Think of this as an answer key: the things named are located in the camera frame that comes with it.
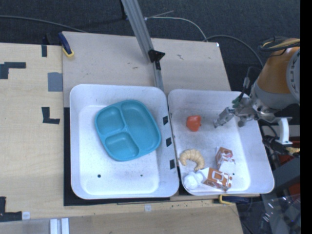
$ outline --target white tray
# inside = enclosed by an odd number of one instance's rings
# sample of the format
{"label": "white tray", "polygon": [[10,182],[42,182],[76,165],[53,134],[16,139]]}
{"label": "white tray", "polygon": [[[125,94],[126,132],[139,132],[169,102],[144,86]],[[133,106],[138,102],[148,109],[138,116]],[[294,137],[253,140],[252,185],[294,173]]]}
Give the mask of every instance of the white tray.
{"label": "white tray", "polygon": [[[216,147],[230,149],[236,165],[232,187],[226,194],[269,193],[274,187],[274,178],[258,123],[249,121],[239,128],[239,118],[235,117],[223,126],[214,128],[213,125],[218,114],[231,106],[232,100],[239,94],[231,91],[172,90],[168,95],[168,105],[176,154],[179,157],[186,149],[198,149],[205,159],[205,167],[216,168]],[[200,115],[202,118],[202,125],[197,132],[186,127],[186,119],[191,115]],[[193,161],[188,160],[186,166],[179,163],[182,181],[194,167]],[[225,194],[208,185],[187,191],[193,195]]]}
{"label": "white tray", "polygon": [[[140,158],[115,161],[106,153],[94,119],[100,109],[127,99],[139,100],[149,109],[161,132],[161,144]],[[168,105],[160,89],[91,84],[75,86],[70,93],[70,122],[71,185],[80,198],[170,197],[177,192],[179,179]]]}

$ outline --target blue plate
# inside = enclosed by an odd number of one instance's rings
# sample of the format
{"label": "blue plate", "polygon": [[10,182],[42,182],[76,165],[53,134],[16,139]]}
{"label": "blue plate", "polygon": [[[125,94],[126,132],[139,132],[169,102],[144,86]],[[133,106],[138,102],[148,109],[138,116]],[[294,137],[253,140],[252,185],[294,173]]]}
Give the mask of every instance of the blue plate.
{"label": "blue plate", "polygon": [[103,108],[96,115],[95,125],[106,152],[117,161],[139,158],[160,145],[160,131],[152,114],[137,100]]}

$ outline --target toy croissant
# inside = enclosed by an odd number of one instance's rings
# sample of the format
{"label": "toy croissant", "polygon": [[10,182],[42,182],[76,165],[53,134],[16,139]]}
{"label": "toy croissant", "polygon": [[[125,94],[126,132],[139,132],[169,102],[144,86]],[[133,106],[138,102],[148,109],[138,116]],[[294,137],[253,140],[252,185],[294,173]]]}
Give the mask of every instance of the toy croissant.
{"label": "toy croissant", "polygon": [[194,168],[195,171],[203,169],[205,167],[204,157],[201,155],[199,150],[188,149],[180,154],[180,162],[183,166],[186,166],[186,160],[194,161],[197,166]]}

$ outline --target dark background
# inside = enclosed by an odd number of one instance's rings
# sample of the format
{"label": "dark background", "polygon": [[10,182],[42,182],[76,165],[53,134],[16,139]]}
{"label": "dark background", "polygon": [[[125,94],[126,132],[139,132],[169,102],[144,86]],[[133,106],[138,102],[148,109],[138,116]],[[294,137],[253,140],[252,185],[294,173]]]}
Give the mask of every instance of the dark background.
{"label": "dark background", "polygon": [[[258,44],[274,36],[300,38],[300,0],[138,0],[145,17],[172,11],[165,17],[191,20],[206,37],[226,35],[250,46],[265,63]],[[57,33],[64,27],[20,16],[68,25],[90,33],[133,36],[128,21],[122,20],[119,0],[0,0],[0,42],[42,44],[48,34],[51,44],[59,44]],[[148,19],[153,38],[203,41],[191,23],[173,19]],[[259,60],[241,42],[217,37],[211,39],[220,49],[232,90],[241,90],[249,66],[261,67]],[[297,118],[298,106],[286,109]]]}

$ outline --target small box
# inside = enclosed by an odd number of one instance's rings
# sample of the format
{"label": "small box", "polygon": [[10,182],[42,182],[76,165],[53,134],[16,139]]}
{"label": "small box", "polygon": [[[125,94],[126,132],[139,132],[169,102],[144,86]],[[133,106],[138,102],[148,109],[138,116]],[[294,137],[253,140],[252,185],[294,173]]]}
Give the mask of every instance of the small box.
{"label": "small box", "polygon": [[235,159],[230,149],[220,147],[215,155],[215,162],[218,170],[231,175],[235,174]]}
{"label": "small box", "polygon": [[207,179],[203,184],[222,189],[226,192],[232,186],[232,176],[209,167]]}

